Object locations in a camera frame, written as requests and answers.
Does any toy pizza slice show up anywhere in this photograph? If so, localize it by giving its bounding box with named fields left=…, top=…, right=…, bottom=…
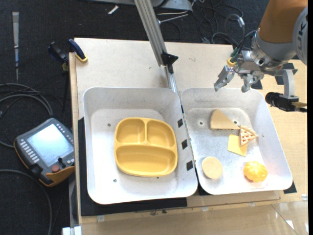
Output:
left=238, top=124, right=259, bottom=147

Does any pale wood board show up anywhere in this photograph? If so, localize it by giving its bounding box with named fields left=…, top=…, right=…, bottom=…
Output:
left=73, top=37, right=282, bottom=225

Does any black cylinder on white bracket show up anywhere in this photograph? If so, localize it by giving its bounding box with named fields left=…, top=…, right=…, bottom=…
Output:
left=265, top=69, right=308, bottom=113

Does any yellow divided plate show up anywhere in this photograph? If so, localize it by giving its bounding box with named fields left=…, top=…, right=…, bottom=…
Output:
left=113, top=117, right=179, bottom=178

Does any thin black and white rod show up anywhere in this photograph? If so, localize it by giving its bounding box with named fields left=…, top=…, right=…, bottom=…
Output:
left=167, top=66, right=198, bottom=171

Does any yellow round toy fruit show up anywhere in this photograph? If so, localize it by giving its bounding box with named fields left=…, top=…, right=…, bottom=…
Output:
left=243, top=161, right=268, bottom=183

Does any yellow cheese slice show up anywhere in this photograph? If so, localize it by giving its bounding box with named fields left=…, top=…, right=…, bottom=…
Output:
left=227, top=134, right=248, bottom=158

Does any round tan biscuit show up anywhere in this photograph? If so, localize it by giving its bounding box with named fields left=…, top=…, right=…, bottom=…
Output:
left=201, top=156, right=224, bottom=180

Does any tan triangular bread slice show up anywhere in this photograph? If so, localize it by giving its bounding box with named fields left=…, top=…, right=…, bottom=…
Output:
left=209, top=108, right=242, bottom=131

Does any white plastic tray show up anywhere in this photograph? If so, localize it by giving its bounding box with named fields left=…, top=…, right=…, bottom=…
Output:
left=180, top=87, right=294, bottom=196
left=82, top=86, right=199, bottom=205

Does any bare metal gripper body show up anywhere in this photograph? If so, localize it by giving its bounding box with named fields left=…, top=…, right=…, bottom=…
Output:
left=234, top=49, right=287, bottom=80

